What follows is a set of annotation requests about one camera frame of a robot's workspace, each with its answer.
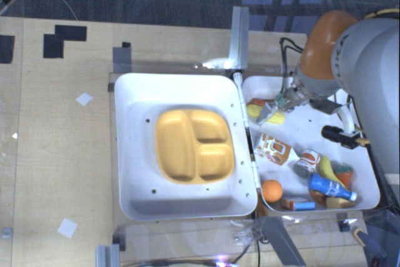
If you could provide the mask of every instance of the wooden table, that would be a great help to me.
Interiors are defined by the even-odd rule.
[[[87,26],[87,39],[65,41],[64,59],[44,59],[43,35],[54,34],[56,24]],[[131,43],[133,65],[190,70],[194,63],[227,57],[230,31],[0,18],[0,34],[16,37],[14,61],[0,65],[0,93],[8,106],[0,117],[11,124],[8,133],[18,133],[14,145],[3,139],[11,143],[0,163],[0,228],[13,227],[14,235],[0,239],[0,265],[94,266],[96,246],[111,244],[113,234],[108,93],[113,47]],[[253,71],[279,72],[281,36],[301,46],[306,40],[302,34],[250,32]],[[289,66],[297,60],[289,55]],[[92,97],[85,106],[76,101],[82,93]],[[11,174],[4,174],[6,168]],[[64,218],[77,224],[72,238],[58,233]],[[318,219],[322,226],[331,218]],[[323,240],[300,249],[309,265],[365,266],[363,250],[349,233],[310,233],[293,236],[295,242]],[[263,265],[281,265],[271,245],[261,249]],[[249,253],[241,266],[256,260]]]

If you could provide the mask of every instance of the yellow plate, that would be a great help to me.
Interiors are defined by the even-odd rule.
[[[163,175],[179,184],[223,180],[235,165],[228,124],[201,109],[163,113],[156,123],[156,154]]]

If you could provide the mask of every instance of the blue bottle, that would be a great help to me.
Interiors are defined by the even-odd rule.
[[[339,183],[323,178],[318,174],[311,175],[308,181],[308,188],[319,191],[329,197],[340,197],[350,201],[355,201],[357,198],[357,193],[354,191],[349,191]]]

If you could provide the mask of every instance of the can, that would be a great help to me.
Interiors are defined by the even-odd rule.
[[[300,159],[296,161],[293,171],[300,177],[308,179],[315,172],[317,164],[321,157],[312,149],[306,149],[302,152]]]

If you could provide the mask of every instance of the orange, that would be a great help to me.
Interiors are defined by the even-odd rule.
[[[275,203],[282,198],[283,189],[279,181],[269,179],[265,180],[262,187],[262,196],[267,203]]]

